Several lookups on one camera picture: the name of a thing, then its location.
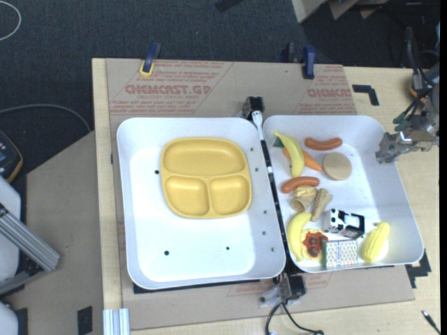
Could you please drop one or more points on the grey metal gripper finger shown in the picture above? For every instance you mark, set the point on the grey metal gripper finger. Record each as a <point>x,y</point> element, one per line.
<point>391,140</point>
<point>384,156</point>

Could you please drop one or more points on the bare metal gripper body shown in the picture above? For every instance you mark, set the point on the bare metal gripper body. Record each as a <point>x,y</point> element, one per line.
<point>420,134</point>

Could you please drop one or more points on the white plastic tray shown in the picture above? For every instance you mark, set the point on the white plastic tray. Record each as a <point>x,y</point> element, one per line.
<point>195,250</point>
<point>380,201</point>

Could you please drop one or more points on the round beige biscuit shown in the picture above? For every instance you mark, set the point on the round beige biscuit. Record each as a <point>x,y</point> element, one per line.
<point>337,166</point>

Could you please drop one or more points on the orange sausage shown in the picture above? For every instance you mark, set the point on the orange sausage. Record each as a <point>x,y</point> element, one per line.
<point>323,143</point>
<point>300,184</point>

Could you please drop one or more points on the orange carrot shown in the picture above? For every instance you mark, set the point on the orange carrot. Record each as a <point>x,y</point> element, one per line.
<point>312,162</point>

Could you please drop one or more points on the black and white carton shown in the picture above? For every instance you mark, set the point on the black and white carton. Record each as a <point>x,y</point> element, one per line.
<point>344,223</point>

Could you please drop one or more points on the yellow corn cob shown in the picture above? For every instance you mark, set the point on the yellow corn cob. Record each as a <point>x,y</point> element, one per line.
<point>375,243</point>

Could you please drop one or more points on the yellow banana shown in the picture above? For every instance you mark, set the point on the yellow banana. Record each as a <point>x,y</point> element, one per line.
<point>296,232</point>
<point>296,152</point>

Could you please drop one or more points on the orange white patterned box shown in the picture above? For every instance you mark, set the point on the orange white patterned box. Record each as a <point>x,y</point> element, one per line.
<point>342,254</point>

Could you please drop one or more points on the pizza slice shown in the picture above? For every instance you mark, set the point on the pizza slice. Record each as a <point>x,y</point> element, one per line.
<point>312,243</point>

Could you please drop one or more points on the thin black and white rod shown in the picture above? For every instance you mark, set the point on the thin black and white rod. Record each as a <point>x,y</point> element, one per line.
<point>267,155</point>

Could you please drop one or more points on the yellow divided plate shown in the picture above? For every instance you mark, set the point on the yellow divided plate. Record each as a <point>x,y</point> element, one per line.
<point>204,159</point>

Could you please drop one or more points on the brown cardboard board red print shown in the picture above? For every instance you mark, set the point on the brown cardboard board red print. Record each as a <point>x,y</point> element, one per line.
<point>216,82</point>

